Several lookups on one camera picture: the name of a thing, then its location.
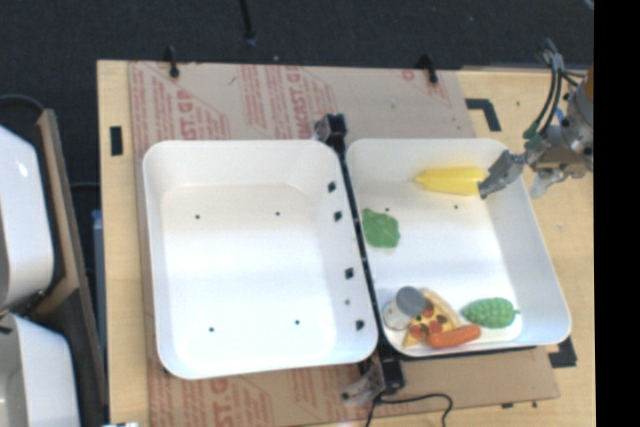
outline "can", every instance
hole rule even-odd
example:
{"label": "can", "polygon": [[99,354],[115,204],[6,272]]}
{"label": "can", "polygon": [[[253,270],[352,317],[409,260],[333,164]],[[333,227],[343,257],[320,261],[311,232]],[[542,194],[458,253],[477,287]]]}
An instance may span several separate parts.
{"label": "can", "polygon": [[422,292],[414,287],[402,287],[393,300],[382,310],[384,324],[394,331],[407,329],[411,319],[420,315],[427,307]]}

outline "yellow corn toy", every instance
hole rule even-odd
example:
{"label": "yellow corn toy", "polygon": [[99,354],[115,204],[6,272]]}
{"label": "yellow corn toy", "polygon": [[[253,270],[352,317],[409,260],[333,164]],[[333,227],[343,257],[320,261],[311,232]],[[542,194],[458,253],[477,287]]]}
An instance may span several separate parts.
{"label": "yellow corn toy", "polygon": [[478,184],[482,180],[482,169],[472,166],[427,169],[416,177],[416,182],[428,191],[462,196],[478,194]]}

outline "empty white tray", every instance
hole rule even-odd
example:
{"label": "empty white tray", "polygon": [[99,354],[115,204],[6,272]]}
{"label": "empty white tray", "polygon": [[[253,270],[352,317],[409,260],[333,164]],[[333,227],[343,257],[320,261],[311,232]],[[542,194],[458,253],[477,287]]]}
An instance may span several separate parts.
{"label": "empty white tray", "polygon": [[64,337],[13,314],[2,318],[0,327],[0,425],[80,427]]}
{"label": "empty white tray", "polygon": [[166,141],[143,162],[157,349],[185,379],[366,359],[378,330],[340,163],[302,141]]}
{"label": "empty white tray", "polygon": [[0,311],[46,289],[53,266],[38,156],[0,126]]}
{"label": "empty white tray", "polygon": [[512,326],[483,329],[475,342],[449,349],[404,348],[404,332],[385,327],[408,356],[551,345],[569,334],[569,311],[521,178],[486,200],[429,192],[415,182],[428,168],[488,170],[505,149],[488,139],[369,139],[348,150],[359,211],[387,213],[399,225],[395,249],[366,245],[380,308],[410,285],[435,291],[457,311],[496,296],[521,311]]}

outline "toy pizza slice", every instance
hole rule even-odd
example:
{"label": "toy pizza slice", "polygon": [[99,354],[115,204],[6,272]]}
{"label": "toy pizza slice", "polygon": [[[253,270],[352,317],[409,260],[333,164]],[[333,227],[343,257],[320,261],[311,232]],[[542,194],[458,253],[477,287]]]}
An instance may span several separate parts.
{"label": "toy pizza slice", "polygon": [[456,311],[434,291],[422,289],[427,306],[422,314],[411,319],[402,345],[411,347],[426,342],[432,333],[452,331],[462,326],[462,320]]}

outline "wooden table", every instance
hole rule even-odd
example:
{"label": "wooden table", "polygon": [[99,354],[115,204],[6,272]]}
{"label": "wooden table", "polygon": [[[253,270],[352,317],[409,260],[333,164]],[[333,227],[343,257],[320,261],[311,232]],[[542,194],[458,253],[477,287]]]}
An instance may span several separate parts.
{"label": "wooden table", "polygon": [[[126,61],[98,63],[102,211],[108,328],[108,376],[111,420],[149,425],[145,335],[140,277],[138,223],[132,140],[125,136],[123,154],[111,157],[110,127],[131,134]],[[457,72],[465,98],[488,99],[502,131],[491,131],[482,111],[471,111],[478,137],[501,141],[512,151],[522,148],[522,132],[538,113],[549,87],[541,70],[464,69]],[[533,173],[526,171],[530,185]],[[561,397],[513,408],[500,406],[454,410],[448,427],[554,427],[595,425],[594,210],[593,176],[568,180],[533,202],[547,248],[572,315],[571,339],[576,367],[556,370]],[[350,422],[341,426],[357,426]],[[374,427],[440,425],[428,413],[376,420]]]}

